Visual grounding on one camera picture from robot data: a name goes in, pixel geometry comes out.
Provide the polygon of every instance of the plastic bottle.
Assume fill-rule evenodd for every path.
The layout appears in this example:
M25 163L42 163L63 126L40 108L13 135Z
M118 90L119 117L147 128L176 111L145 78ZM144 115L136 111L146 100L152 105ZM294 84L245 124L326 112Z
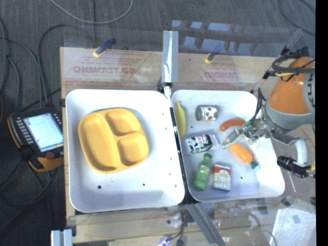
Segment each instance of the plastic bottle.
M206 189L206 183L210 176L210 161L212 155L206 153L203 157L203 161L198 165L198 170L195 174L193 181L193 188L198 191L204 191Z

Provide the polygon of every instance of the dark gray carpet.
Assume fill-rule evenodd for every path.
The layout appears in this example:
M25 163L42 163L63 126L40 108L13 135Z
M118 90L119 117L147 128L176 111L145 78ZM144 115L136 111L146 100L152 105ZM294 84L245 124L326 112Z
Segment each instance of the dark gray carpet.
M96 22L118 17L130 4L130 0L55 1L77 17ZM161 50L161 34L163 30L172 29L173 20L185 21L187 27L190 22L222 23L266 27L275 31L282 30L284 34L301 28L303 30L302 43L308 46L310 55L315 56L316 19L313 10L316 7L316 0L283 0L281 3L279 1L134 0L131 11L123 18L109 24L93 25L73 19L49 0L0 0L0 20L5 27L7 38L6 54L17 66L21 89L17 104L15 104L18 88L16 73L8 61L8 68L2 69L3 57L0 54L0 81L4 82L1 88L3 117L0 124L0 185L20 160L8 132L6 120L12 112L39 99L40 84L37 65L30 53L17 43L27 46L35 55L40 45L40 61L46 78L47 90L48 92L55 91L50 95L49 100L60 110L60 46L92 47L107 40L111 34L117 34L125 37L124 45L128 49ZM57 25L73 27L56 27ZM140 42L137 38L124 36L122 30L133 30L141 37L144 35L148 41L141 40L143 42ZM181 33L188 34L189 31L188 28L181 29ZM2 42L3 39L0 39L0 52L4 51ZM280 45L278 48L268 49L265 55L278 55ZM261 52L263 53L258 50L253 53L260 55ZM35 103L26 110L33 110L37 107L38 103ZM42 191L37 177L43 185L50 180L48 174L35 175L23 162L7 185L1 189L0 194L16 204L30 202ZM4 199L0 200L1 245L50 245L50 231L63 229L65 223L63 167L58 168L47 195L34 205L17 207L10 205Z

